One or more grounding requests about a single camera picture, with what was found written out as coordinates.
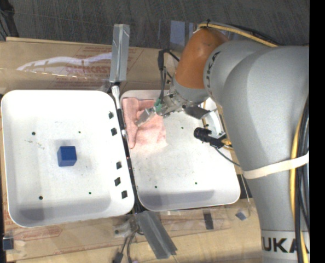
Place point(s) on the blue cube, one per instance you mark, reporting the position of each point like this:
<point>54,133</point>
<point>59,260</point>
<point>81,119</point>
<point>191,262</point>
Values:
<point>67,156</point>

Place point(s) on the white plastic tray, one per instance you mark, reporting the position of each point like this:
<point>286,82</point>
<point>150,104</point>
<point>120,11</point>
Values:
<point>69,114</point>
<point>179,163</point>

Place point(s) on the brown cardboard board red print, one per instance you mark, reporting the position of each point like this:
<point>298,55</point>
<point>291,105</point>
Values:
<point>55,64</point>

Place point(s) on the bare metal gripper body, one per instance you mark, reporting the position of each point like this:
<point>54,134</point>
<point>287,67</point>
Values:
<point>171,105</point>

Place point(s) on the black cylinder on white bracket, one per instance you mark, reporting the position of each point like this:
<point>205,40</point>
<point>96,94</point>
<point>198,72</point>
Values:
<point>206,134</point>

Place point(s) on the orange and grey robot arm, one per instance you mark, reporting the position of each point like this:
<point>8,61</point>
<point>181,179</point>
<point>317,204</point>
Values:
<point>263,97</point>

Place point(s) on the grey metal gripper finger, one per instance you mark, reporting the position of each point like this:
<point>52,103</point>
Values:
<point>148,119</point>
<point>146,114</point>

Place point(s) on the pink cloth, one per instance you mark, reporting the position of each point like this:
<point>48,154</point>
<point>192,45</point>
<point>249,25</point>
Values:
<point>148,134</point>

